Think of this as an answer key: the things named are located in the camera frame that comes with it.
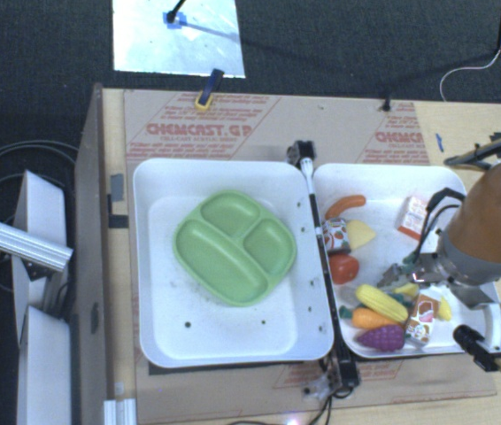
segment black cable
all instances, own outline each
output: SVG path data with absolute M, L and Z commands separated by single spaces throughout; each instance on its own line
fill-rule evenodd
M 465 200 L 465 195 L 457 192 L 456 190 L 450 189 L 450 188 L 443 188 L 440 191 L 436 192 L 428 202 L 428 205 L 426 206 L 426 217 L 424 219 L 424 223 L 421 229 L 421 235 L 420 235 L 420 241 L 418 242 L 418 245 L 416 246 L 416 249 L 412 252 L 410 255 L 410 258 L 412 259 L 411 262 L 415 263 L 418 258 L 420 257 L 420 252 L 421 252 L 421 247 L 423 246 L 424 242 L 426 241 L 426 238 L 428 237 L 429 230 L 428 228 L 432 228 L 433 225 L 437 222 L 437 218 L 441 213 L 443 213 L 446 209 L 450 209 L 451 207 L 455 205 L 447 205 L 444 208 L 440 209 L 434 219 L 432 220 L 432 226 L 428 226 L 429 222 L 429 216 L 430 214 L 435 210 L 435 208 L 442 202 L 442 200 L 446 197 L 451 197 L 451 198 L 456 198 L 460 202 L 463 202 Z
M 68 289 L 70 285 L 70 281 L 68 280 L 66 283 L 64 283 L 62 286 L 59 287 L 58 289 L 58 294 L 56 295 L 56 301 L 54 302 L 54 310 L 58 309 L 59 305 L 59 299 L 61 298 L 62 290 L 63 289 Z
M 7 176 L 5 176 L 3 178 L 0 178 L 0 184 L 3 183 L 3 182 L 10 181 L 10 180 L 15 180 L 15 179 L 22 178 L 23 176 L 24 176 L 24 174 L 9 174 L 9 175 L 7 175 Z M 48 182 L 51 182 L 52 184 L 57 185 L 61 189 L 64 189 L 66 187 L 65 184 L 62 181 L 58 181 L 57 179 L 52 178 L 50 176 L 47 176 L 45 174 L 38 174 L 38 176 L 40 176 L 43 180 L 46 180 Z
M 318 411 L 317 415 L 308 422 L 308 425 L 315 425 L 325 412 L 327 412 L 325 425 L 328 425 L 329 419 L 331 417 L 332 403 L 333 403 L 333 395 L 330 395 L 328 397 L 328 399 L 325 401 L 325 403 L 323 404 L 323 407 Z M 278 425 L 278 424 L 267 423 L 267 422 L 263 422 L 263 421 L 231 421 L 227 425 Z
M 439 81 L 439 94 L 441 95 L 442 100 L 447 102 L 445 94 L 443 93 L 443 82 L 445 81 L 445 79 L 447 79 L 447 77 L 458 71 L 481 71 L 484 69 L 488 69 L 491 66 L 493 66 L 500 57 L 501 57 L 501 17 L 500 17 L 500 29 L 498 32 L 497 49 L 495 50 L 494 58 L 487 65 L 484 66 L 462 66 L 455 69 L 451 69 L 449 72 L 447 72 Z
M 353 393 L 353 389 L 346 390 L 344 394 L 339 394 L 339 390 L 333 394 L 333 398 L 337 398 L 340 400 L 344 400 L 347 397 L 349 397 Z
M 2 283 L 0 283 L 0 290 L 3 290 L 4 292 L 10 293 L 10 294 L 12 294 L 14 292 L 14 290 L 12 290 L 11 288 L 3 285 Z
M 429 221 L 429 216 L 431 212 L 428 212 L 426 214 L 426 219 L 424 220 L 424 224 L 422 226 L 422 231 L 421 231 L 421 236 L 420 236 L 420 241 L 418 242 L 418 246 L 416 247 L 416 250 L 413 252 L 413 263 L 415 263 L 418 258 L 420 257 L 421 253 L 421 248 L 426 242 L 426 239 L 429 236 L 429 233 L 431 232 L 431 229 L 434 227 L 434 225 L 437 223 L 437 220 L 439 219 L 439 216 L 446 210 L 452 209 L 452 208 L 459 208 L 459 205 L 446 205 L 443 208 L 441 208 L 438 212 L 435 213 L 434 219 L 432 219 L 431 223 L 428 225 Z
M 58 148 L 64 148 L 70 151 L 78 152 L 78 148 L 64 142 L 58 142 L 56 140 L 26 140 L 25 142 L 11 143 L 0 147 L 0 152 L 8 150 L 10 148 L 27 147 L 28 145 L 52 145 Z
M 501 138 L 483 146 L 476 146 L 473 151 L 466 152 L 465 154 L 461 154 L 460 156 L 447 158 L 443 163 L 446 166 L 461 166 L 465 164 L 481 166 L 481 164 L 479 164 L 479 161 L 489 156 L 493 156 L 499 152 L 501 152 Z
M 3 150 L 3 151 L 0 152 L 0 158 L 2 158 L 4 155 L 6 155 L 6 154 L 8 154 L 10 152 L 13 152 L 13 151 L 28 150 L 28 149 L 50 151 L 50 152 L 53 152 L 55 154 L 58 154 L 59 156 L 62 156 L 63 158 L 65 158 L 66 160 L 68 160 L 70 163 L 75 164 L 75 161 L 70 156 L 68 156 L 67 154 L 65 154 L 63 151 L 58 150 L 57 148 L 52 148 L 50 146 L 39 145 L 39 144 L 29 144 L 29 145 L 18 146 L 18 147 L 13 147 L 13 148 L 9 148 L 9 149 Z

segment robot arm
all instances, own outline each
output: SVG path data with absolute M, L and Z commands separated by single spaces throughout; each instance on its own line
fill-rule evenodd
M 493 302 L 479 287 L 501 278 L 501 163 L 491 167 L 482 159 L 500 150 L 501 141 L 498 141 L 447 159 L 448 165 L 465 163 L 487 171 L 467 197 L 459 197 L 462 205 L 441 233 L 436 251 L 420 254 L 416 250 L 404 266 L 393 265 L 379 286 L 398 282 L 398 279 L 400 282 L 447 282 L 453 294 L 469 308 Z M 431 205 L 429 212 L 436 204 Z

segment purple grape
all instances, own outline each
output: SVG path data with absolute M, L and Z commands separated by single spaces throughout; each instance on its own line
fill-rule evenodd
M 357 337 L 357 341 L 369 348 L 393 352 L 404 347 L 404 329 L 397 324 L 371 329 Z

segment wooden table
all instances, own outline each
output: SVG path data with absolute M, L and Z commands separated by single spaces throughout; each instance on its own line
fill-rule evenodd
M 126 175 L 126 146 L 125 140 L 125 109 L 123 105 L 122 89 L 103 89 L 103 154 L 104 179 L 102 183 L 108 188 L 112 176 Z M 445 158 L 462 154 L 473 148 L 474 143 L 485 144 L 489 136 L 501 132 L 501 105 L 499 104 L 445 104 L 445 103 L 412 103 L 420 131 L 426 145 L 429 163 L 441 165 Z M 438 144 L 437 135 L 441 136 L 442 149 Z M 458 170 L 457 173 L 469 189 L 479 173 L 471 170 Z M 128 214 L 127 200 L 112 204 L 114 214 Z M 107 273 L 108 288 L 105 294 L 105 315 L 111 323 L 112 333 L 107 337 L 106 344 L 109 350 L 107 361 L 111 375 L 108 383 L 117 383 L 115 398 L 135 397 L 135 368 L 133 341 L 132 308 L 130 305 L 130 252 L 128 248 L 127 228 L 112 228 L 106 235 L 108 244 Z M 497 284 L 501 297 L 501 281 Z M 471 357 L 468 363 L 473 364 Z M 484 374 L 494 379 L 497 395 L 482 398 L 458 398 L 422 403 L 406 403 L 386 406 L 364 406 L 346 408 L 342 401 L 335 402 L 331 423 L 347 423 L 349 425 L 367 423 L 403 423 L 418 424 L 430 423 L 501 423 L 501 374 Z M 286 423 L 289 419 L 296 419 L 298 423 L 307 423 L 313 413 L 294 413 L 292 415 L 269 415 L 253 417 L 252 420 L 269 423 Z M 201 421 L 201 423 L 229 423 L 231 420 Z

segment toy food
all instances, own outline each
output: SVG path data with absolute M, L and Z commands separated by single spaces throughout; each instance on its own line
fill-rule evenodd
M 348 220 L 347 233 L 349 234 L 349 244 L 352 251 L 369 243 L 376 236 L 374 230 L 360 220 Z
M 351 251 L 345 219 L 335 217 L 325 220 L 321 225 L 321 229 L 323 231 L 325 250 L 328 251 L 328 253 L 336 253 L 339 251 L 349 253 Z
M 355 208 L 358 206 L 364 206 L 366 203 L 366 198 L 363 195 L 349 195 L 347 197 L 340 198 L 335 203 L 333 203 L 327 212 L 325 213 L 325 219 L 333 219 L 334 217 L 339 217 L 343 211 L 349 208 Z
M 418 295 L 410 319 L 406 323 L 406 338 L 411 343 L 418 346 L 429 343 L 440 300 L 440 295 L 433 288 L 423 290 Z
M 329 257 L 329 271 L 335 285 L 350 282 L 358 274 L 358 260 L 345 253 L 336 253 Z
M 398 323 L 404 323 L 408 319 L 406 307 L 372 285 L 364 283 L 358 286 L 355 295 L 363 305 L 386 318 Z
M 404 330 L 397 324 L 371 329 L 357 337 L 357 341 L 369 348 L 393 352 L 404 347 Z
M 398 231 L 419 241 L 426 219 L 426 206 L 425 200 L 418 197 L 408 197 L 397 218 L 396 228 Z
M 442 296 L 441 301 L 439 303 L 439 310 L 437 311 L 437 318 L 444 321 L 449 321 L 451 319 L 451 306 L 449 302 Z
M 349 310 L 344 305 L 339 307 L 339 318 L 343 318 L 344 320 L 350 320 L 353 317 L 353 312 Z
M 352 312 L 351 324 L 355 328 L 376 329 L 397 323 L 370 308 L 358 307 Z
M 400 294 L 400 293 L 388 293 L 388 292 L 386 294 L 388 294 L 391 298 L 393 298 L 396 301 L 398 301 L 400 304 L 402 304 L 408 310 L 410 310 L 412 308 L 413 301 L 412 300 L 407 300 L 403 294 Z
M 254 198 L 222 190 L 178 225 L 173 254 L 181 266 L 229 305 L 254 305 L 288 273 L 297 254 L 293 234 Z
M 408 282 L 402 285 L 401 287 L 393 289 L 392 291 L 396 294 L 405 294 L 410 298 L 415 298 L 416 296 L 418 296 L 418 293 L 420 292 L 420 287 L 415 283 Z

